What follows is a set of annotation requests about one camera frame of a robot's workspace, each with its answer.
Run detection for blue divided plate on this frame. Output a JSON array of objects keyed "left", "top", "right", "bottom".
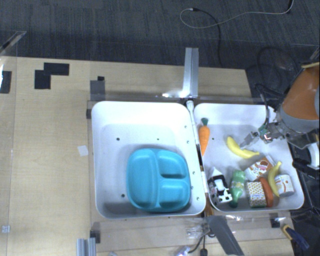
[{"left": 125, "top": 147, "right": 192, "bottom": 214}]

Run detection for white plastic tray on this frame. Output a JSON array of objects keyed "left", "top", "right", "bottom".
[
  {"left": 193, "top": 102, "right": 306, "bottom": 214},
  {"left": 90, "top": 100, "right": 207, "bottom": 220}
]

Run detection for cow print milk carton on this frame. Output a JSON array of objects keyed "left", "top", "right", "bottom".
[{"left": 206, "top": 167, "right": 234, "bottom": 207}]

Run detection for white and orange can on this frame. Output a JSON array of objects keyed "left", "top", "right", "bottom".
[{"left": 274, "top": 174, "right": 296, "bottom": 197}]

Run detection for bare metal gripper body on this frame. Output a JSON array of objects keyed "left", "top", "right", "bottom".
[{"left": 258, "top": 121, "right": 289, "bottom": 145}]

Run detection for orange carrot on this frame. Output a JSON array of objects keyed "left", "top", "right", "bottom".
[{"left": 198, "top": 117, "right": 211, "bottom": 157}]

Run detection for orange sausage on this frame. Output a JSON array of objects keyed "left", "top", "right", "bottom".
[{"left": 258, "top": 176, "right": 275, "bottom": 208}]

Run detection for black cylinder on white bracket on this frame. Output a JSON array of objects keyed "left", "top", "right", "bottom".
[{"left": 291, "top": 142, "right": 320, "bottom": 174}]

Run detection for white and orange carton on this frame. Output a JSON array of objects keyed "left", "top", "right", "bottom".
[{"left": 243, "top": 155, "right": 276, "bottom": 182}]

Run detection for yellow patterned box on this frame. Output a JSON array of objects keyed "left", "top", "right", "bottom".
[{"left": 244, "top": 181, "right": 268, "bottom": 209}]

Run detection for green bottle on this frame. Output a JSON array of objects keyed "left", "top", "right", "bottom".
[{"left": 228, "top": 169, "right": 247, "bottom": 209}]

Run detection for yellow banana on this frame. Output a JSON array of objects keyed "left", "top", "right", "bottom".
[
  {"left": 226, "top": 136, "right": 261, "bottom": 160},
  {"left": 267, "top": 161, "right": 283, "bottom": 198}
]

